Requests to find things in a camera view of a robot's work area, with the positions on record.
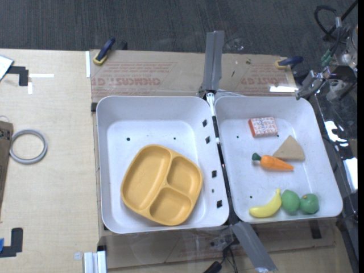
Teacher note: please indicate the white tape roll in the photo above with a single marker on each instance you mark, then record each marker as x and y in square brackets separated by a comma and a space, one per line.
[45, 146]

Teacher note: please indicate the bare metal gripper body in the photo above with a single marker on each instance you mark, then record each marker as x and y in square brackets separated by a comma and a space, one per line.
[342, 72]

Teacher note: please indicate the yellow banana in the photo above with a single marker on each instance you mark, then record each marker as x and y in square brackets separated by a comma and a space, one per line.
[268, 209]

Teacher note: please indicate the white paper sheet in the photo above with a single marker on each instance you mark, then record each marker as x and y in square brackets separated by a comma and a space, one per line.
[4, 65]

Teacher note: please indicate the yellow divided plate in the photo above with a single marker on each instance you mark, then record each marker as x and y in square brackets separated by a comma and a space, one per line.
[148, 178]

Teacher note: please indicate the tan bread wedge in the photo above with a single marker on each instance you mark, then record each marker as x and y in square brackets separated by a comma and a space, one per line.
[290, 151]

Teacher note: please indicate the orange carrot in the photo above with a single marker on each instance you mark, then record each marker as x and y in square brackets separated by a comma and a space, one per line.
[274, 163]

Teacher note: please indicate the white plastic tray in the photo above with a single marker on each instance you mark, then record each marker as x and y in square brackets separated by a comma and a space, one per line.
[256, 181]
[159, 115]

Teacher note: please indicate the orange and white carton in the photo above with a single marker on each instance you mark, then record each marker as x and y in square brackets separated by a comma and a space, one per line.
[263, 127]

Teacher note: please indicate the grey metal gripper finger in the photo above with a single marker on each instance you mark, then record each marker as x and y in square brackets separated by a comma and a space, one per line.
[320, 77]
[303, 89]

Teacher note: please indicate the brown cardboard board red print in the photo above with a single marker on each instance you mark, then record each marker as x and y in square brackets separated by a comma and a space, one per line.
[170, 72]

